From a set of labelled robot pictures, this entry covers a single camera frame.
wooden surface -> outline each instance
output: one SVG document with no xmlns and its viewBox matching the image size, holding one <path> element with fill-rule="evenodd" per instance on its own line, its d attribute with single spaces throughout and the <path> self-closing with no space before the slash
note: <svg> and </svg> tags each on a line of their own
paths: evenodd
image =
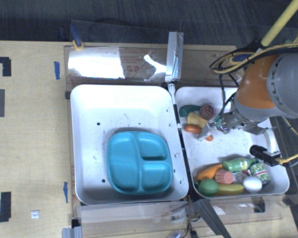
<svg viewBox="0 0 298 238">
<path fill-rule="evenodd" d="M 2 77 L 5 117 L 0 118 L 0 193 L 11 191 L 11 218 L 0 223 L 0 237 L 62 237 L 73 215 L 64 46 L 69 43 L 0 41 L 0 56 L 10 57 L 12 77 Z M 54 61 L 61 66 L 56 80 Z M 63 192 L 68 183 L 69 202 Z M 40 218 L 31 219 L 39 210 Z M 226 225 L 232 237 L 297 238 L 289 208 L 282 218 Z M 209 228 L 200 235 L 212 235 Z M 169 231 L 124 237 L 162 237 Z"/>
</svg>

yellow pole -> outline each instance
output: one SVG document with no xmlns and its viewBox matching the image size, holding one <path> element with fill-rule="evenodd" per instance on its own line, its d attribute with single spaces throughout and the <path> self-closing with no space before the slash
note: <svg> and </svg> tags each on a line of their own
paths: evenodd
<svg viewBox="0 0 298 238">
<path fill-rule="evenodd" d="M 261 44 L 268 47 L 274 38 L 279 34 L 282 28 L 287 24 L 291 17 L 298 10 L 298 0 L 292 0 L 288 7 L 284 10 L 282 15 L 277 19 L 275 24 L 271 27 L 265 37 L 262 39 Z"/>
</svg>

black corner marker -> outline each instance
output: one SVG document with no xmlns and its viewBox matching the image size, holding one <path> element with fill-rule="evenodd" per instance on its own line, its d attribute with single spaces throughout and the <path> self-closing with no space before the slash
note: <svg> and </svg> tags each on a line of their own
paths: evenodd
<svg viewBox="0 0 298 238">
<path fill-rule="evenodd" d="M 9 57 L 0 57 L 2 63 L 2 76 L 11 77 L 11 59 Z"/>
<path fill-rule="evenodd" d="M 0 222 L 7 222 L 11 218 L 11 192 L 1 192 Z"/>
</svg>

green round fruit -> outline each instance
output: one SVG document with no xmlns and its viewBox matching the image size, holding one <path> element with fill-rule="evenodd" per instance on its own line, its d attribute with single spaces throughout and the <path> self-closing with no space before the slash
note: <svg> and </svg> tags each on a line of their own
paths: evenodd
<svg viewBox="0 0 298 238">
<path fill-rule="evenodd" d="M 198 191 L 204 196 L 213 196 L 219 190 L 219 184 L 213 179 L 203 179 L 199 183 Z"/>
</svg>

green bottle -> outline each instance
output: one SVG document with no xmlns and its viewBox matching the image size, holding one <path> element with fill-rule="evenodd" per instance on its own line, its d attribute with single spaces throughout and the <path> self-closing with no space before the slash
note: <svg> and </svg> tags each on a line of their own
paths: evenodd
<svg viewBox="0 0 298 238">
<path fill-rule="evenodd" d="M 258 159 L 248 159 L 248 158 L 237 158 L 231 161 L 224 161 L 223 168 L 229 172 L 239 172 L 246 169 L 255 163 L 258 163 Z"/>
</svg>

